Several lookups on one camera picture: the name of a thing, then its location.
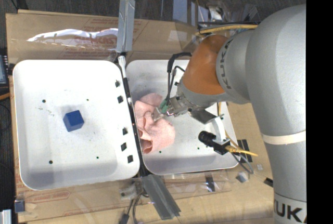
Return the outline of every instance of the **white tray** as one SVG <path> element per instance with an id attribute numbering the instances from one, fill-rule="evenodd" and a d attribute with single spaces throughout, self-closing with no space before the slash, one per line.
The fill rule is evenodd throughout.
<path id="1" fill-rule="evenodd" d="M 167 95 L 167 60 L 136 60 L 128 64 L 127 77 L 133 102 L 149 93 Z M 188 61 L 176 60 L 174 66 L 186 68 Z M 178 70 L 175 82 L 179 82 L 182 72 Z M 171 96 L 176 94 L 173 86 Z M 208 111 L 217 115 L 216 105 L 208 108 Z M 222 121 L 224 129 L 229 136 L 236 141 L 235 132 L 230 119 L 226 103 L 222 104 Z M 235 167 L 238 163 L 230 153 L 219 155 L 213 148 L 206 147 L 199 141 L 198 135 L 202 130 L 215 133 L 212 124 L 203 125 L 188 114 L 179 117 L 169 117 L 168 120 L 176 130 L 175 142 L 160 152 L 144 154 L 146 167 L 153 174 L 167 175 L 178 173 L 201 172 Z"/>
<path id="2" fill-rule="evenodd" d="M 26 60 L 15 66 L 13 79 L 20 173 L 26 186 L 42 190 L 136 175 L 139 158 L 115 64 Z M 67 132 L 62 119 L 74 110 L 85 123 Z"/>

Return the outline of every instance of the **pink towel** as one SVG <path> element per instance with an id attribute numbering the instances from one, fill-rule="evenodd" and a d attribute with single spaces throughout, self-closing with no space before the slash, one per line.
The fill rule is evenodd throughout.
<path id="1" fill-rule="evenodd" d="M 159 151 L 171 144 L 175 140 L 175 128 L 170 122 L 161 118 L 154 122 L 151 114 L 155 107 L 162 102 L 159 94 L 150 93 L 135 102 L 134 112 L 141 139 L 143 153 Z"/>

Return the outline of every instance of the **cardboard box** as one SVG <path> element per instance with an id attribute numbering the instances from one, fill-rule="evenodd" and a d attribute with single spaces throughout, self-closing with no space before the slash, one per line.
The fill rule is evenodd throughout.
<path id="1" fill-rule="evenodd" d="M 96 32 L 118 27 L 114 17 L 96 17 L 54 12 L 19 11 L 6 15 L 9 63 L 25 59 L 94 59 L 112 60 L 116 42 L 113 36 L 104 41 L 92 40 L 80 45 L 85 38 L 69 35 L 58 41 L 57 36 L 46 40 L 28 41 L 37 35 L 65 29 Z M 133 51 L 127 62 L 137 59 L 169 59 L 173 53 L 191 50 L 193 29 L 178 30 L 174 22 L 135 20 Z M 18 142 L 16 131 L 15 100 L 12 77 L 10 100 L 12 135 L 14 140 L 16 195 L 25 201 L 25 211 L 19 213 L 19 222 L 31 223 L 96 223 L 118 222 L 129 205 L 121 191 L 130 187 L 139 178 L 125 181 L 96 183 L 55 190 L 35 191 L 25 186 L 19 174 Z M 242 219 L 270 218 L 273 214 L 273 188 L 264 184 L 272 173 L 251 104 L 229 105 L 238 139 L 247 140 L 254 157 L 252 166 L 255 175 L 244 183 L 236 177 L 242 168 L 207 172 L 214 180 L 215 191 L 207 187 L 207 173 L 165 176 L 164 182 L 181 208 L 182 223 L 211 223 Z M 142 198 L 137 208 L 137 218 L 144 222 L 159 223 L 158 214 Z M 163 223 L 179 223 L 173 219 Z"/>

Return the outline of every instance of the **blue cube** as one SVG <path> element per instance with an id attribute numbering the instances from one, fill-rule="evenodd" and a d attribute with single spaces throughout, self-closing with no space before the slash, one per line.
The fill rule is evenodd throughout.
<path id="1" fill-rule="evenodd" d="M 63 122 L 66 126 L 67 131 L 80 129 L 84 124 L 83 118 L 79 110 L 66 113 L 66 115 L 63 117 Z"/>

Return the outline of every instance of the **duct tape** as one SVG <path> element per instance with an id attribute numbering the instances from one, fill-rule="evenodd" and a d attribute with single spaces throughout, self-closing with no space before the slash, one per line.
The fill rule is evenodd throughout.
<path id="1" fill-rule="evenodd" d="M 271 136 L 261 134 L 265 143 L 269 144 L 290 144 L 306 141 L 306 130 L 293 135 Z"/>

